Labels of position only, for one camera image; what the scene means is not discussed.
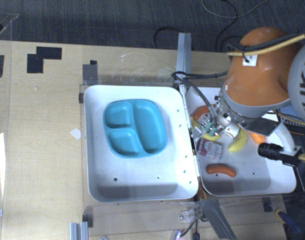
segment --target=wooden tabletop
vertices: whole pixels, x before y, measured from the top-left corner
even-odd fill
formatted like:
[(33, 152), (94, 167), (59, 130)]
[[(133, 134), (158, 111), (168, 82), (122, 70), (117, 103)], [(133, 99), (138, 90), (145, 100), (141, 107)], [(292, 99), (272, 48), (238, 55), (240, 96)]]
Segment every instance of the wooden tabletop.
[[(62, 48), (62, 58), (44, 59), (43, 73), (27, 73), (28, 54), (36, 54), (37, 47)], [(81, 130), (78, 98), (83, 64), (97, 61), (102, 84), (142, 81), (138, 77), (142, 72), (147, 81), (160, 78), (167, 83), (168, 73), (176, 68), (177, 51), (0, 41), (0, 55), (5, 56), (0, 78), (0, 133), (6, 141), (0, 239), (68, 239), (69, 224), (80, 223), (84, 213), (82, 145), (81, 139), (71, 134), (74, 129)], [(229, 67), (229, 60), (220, 53), (193, 51), (191, 61), (194, 73), (218, 73)], [(222, 82), (215, 79), (207, 85), (220, 87)], [(283, 206), (280, 199), (272, 202)], [(258, 202), (234, 204), (238, 212), (228, 203), (223, 207), (238, 239), (286, 239), (273, 212), (264, 212)], [(149, 212), (145, 216), (142, 232), (125, 228), (127, 233), (114, 234), (119, 225), (111, 224), (108, 239), (168, 240), (171, 229), (176, 229), (156, 230), (151, 225), (158, 218), (150, 217)], [(163, 220), (178, 217), (169, 214)], [(199, 225), (201, 239), (217, 239), (209, 222)], [(182, 239), (191, 239), (191, 234)]]

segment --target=blue plate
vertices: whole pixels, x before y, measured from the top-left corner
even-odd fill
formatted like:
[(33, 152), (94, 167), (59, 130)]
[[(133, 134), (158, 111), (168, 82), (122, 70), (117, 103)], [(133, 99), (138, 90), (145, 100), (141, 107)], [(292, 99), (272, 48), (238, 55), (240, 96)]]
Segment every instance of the blue plate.
[(150, 100), (126, 99), (110, 103), (104, 110), (103, 123), (108, 145), (116, 155), (152, 156), (167, 145), (161, 112)]

